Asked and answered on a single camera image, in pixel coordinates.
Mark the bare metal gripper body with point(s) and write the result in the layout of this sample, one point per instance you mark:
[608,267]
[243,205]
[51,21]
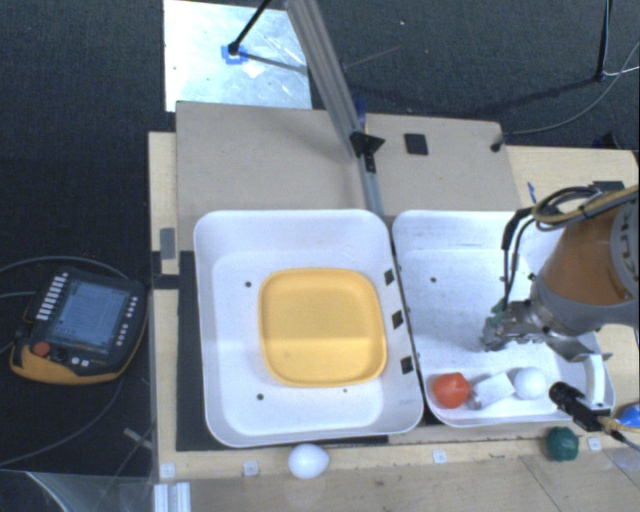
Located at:
[515,324]

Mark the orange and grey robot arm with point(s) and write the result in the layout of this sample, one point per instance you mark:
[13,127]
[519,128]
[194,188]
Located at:
[582,265]

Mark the white egg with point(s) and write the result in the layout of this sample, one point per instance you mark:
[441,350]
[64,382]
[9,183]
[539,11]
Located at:
[308,461]
[530,383]

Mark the white plastic tray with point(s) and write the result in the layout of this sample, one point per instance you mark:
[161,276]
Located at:
[235,325]
[450,310]

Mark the white rectangular packet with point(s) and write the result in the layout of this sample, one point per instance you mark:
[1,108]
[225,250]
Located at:
[494,390]

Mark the red toy tomato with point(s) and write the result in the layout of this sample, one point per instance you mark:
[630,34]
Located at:
[450,390]

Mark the green toy broccoli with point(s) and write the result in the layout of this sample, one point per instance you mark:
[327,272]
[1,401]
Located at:
[562,444]

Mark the blue round object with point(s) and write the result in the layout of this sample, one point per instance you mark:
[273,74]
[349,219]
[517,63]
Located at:
[631,417]

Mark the yellow plate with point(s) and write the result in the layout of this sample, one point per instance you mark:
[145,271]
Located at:
[320,325]

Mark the brown cardboard board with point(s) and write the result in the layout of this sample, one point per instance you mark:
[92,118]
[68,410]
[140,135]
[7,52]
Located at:
[280,165]

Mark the black cylinder on white bracket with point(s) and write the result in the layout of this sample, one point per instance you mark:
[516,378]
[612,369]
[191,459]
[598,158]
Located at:
[575,400]

